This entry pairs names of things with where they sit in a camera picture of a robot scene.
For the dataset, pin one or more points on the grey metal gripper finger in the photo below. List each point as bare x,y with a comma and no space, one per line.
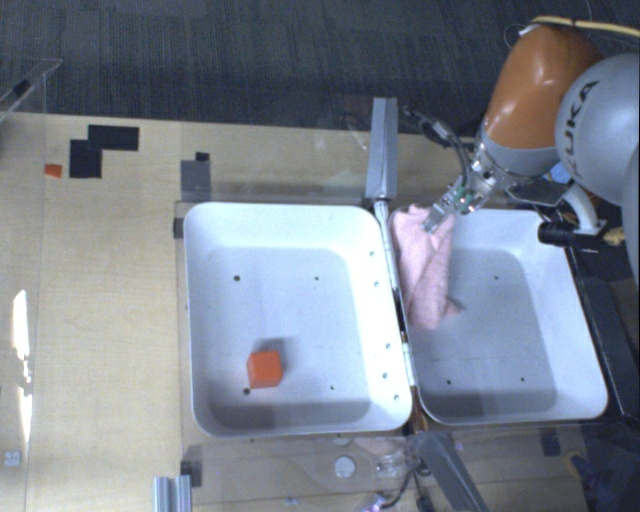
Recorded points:
435,220

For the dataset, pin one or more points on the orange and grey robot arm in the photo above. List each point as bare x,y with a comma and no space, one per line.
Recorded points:
530,90

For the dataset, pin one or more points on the thin black and white rod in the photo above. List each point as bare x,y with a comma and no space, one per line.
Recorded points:
395,280

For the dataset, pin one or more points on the orange cube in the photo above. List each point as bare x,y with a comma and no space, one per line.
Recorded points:
265,370

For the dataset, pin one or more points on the black cylinder on white bracket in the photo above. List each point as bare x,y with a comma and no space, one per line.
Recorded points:
575,227

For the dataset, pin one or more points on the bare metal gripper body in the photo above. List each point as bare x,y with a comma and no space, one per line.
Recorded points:
472,192

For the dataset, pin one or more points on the pink cloth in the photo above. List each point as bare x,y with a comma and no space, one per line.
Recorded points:
425,270

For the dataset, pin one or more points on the white plastic tray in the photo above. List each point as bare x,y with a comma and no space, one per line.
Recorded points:
505,330
300,320

